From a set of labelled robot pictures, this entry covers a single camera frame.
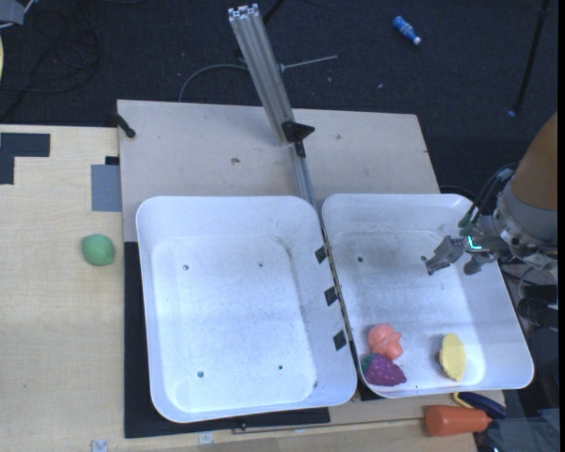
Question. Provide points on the purple toy grapes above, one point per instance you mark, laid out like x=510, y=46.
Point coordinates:
x=383, y=372

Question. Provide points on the orange toy fruit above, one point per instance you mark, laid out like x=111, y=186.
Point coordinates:
x=383, y=339

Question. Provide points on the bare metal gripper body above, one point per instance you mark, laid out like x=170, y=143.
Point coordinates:
x=494, y=236

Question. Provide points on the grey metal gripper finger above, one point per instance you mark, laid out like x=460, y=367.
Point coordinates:
x=447, y=252
x=478, y=262

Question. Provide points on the small blue bottle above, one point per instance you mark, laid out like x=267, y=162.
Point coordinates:
x=405, y=28

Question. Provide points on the green round toy fruit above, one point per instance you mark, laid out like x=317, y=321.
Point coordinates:
x=98, y=250

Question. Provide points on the white plastic tray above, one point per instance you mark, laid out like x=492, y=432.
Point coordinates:
x=235, y=318
x=405, y=299

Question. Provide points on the pale wood board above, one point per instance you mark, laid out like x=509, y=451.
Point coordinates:
x=207, y=158

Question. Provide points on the black cylinder on white bracket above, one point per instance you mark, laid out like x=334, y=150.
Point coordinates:
x=539, y=310

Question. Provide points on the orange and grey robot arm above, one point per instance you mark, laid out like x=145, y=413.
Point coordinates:
x=541, y=167

